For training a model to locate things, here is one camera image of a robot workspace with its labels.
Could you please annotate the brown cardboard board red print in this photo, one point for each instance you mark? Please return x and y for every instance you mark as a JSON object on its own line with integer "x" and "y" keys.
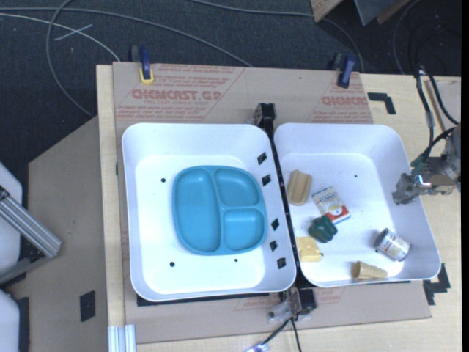
{"x": 227, "y": 97}

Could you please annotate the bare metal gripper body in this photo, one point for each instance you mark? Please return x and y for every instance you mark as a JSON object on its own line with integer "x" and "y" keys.
{"x": 439, "y": 180}

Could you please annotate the yellow toy cheese wedge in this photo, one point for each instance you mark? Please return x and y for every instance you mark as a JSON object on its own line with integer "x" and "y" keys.
{"x": 308, "y": 249}

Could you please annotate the white and red carton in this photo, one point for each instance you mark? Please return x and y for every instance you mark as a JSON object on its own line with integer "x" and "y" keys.
{"x": 331, "y": 205}

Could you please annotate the blue divided plate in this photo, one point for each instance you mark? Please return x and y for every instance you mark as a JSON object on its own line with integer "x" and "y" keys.
{"x": 194, "y": 211}

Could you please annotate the white plastic tray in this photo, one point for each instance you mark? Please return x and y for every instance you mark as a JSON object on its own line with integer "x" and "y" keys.
{"x": 362, "y": 204}
{"x": 205, "y": 277}

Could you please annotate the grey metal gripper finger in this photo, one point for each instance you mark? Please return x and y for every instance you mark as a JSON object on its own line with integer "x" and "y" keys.
{"x": 402, "y": 196}
{"x": 406, "y": 181}

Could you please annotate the beige toy bread bun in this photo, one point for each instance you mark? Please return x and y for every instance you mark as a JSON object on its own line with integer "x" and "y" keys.
{"x": 298, "y": 188}

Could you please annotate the green toy pepper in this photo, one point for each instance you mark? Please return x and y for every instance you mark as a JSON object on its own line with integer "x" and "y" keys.
{"x": 322, "y": 229}

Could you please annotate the tan toy ice cream cone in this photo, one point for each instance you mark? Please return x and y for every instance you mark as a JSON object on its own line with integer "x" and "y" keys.
{"x": 368, "y": 271}

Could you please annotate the small white can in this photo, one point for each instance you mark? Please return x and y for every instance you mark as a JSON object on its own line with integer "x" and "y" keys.
{"x": 393, "y": 246}

